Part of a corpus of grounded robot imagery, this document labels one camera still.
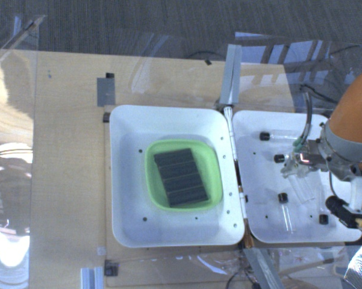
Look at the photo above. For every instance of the clear plastic bottle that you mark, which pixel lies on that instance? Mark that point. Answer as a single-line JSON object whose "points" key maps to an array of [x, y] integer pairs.
{"points": [[302, 190]]}

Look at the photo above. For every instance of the green square bowl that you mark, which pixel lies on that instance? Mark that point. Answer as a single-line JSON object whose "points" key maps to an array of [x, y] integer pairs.
{"points": [[214, 173]]}

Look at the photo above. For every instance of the black cylinder on white bracket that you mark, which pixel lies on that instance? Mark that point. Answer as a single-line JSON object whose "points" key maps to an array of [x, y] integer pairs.
{"points": [[338, 208]]}

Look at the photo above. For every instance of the black ribbed block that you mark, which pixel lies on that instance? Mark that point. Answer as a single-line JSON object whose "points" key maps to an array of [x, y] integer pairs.
{"points": [[180, 178]]}

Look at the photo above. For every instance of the clear bottle with black cap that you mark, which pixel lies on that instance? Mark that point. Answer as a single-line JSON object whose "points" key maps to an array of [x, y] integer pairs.
{"points": [[264, 136], [323, 219], [283, 197], [279, 158]]}

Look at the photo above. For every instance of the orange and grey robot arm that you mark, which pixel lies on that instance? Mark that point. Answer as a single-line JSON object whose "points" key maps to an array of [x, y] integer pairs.
{"points": [[355, 110]]}

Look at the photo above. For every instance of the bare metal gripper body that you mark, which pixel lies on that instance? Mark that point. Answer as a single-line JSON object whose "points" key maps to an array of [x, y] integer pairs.
{"points": [[314, 155]]}

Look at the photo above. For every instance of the white plastic tray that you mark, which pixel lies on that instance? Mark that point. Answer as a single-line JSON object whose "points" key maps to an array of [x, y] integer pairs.
{"points": [[259, 221], [132, 221]]}

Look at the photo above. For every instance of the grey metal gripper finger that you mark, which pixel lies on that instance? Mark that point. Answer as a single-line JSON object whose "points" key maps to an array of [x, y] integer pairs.
{"points": [[292, 159], [289, 171]]}

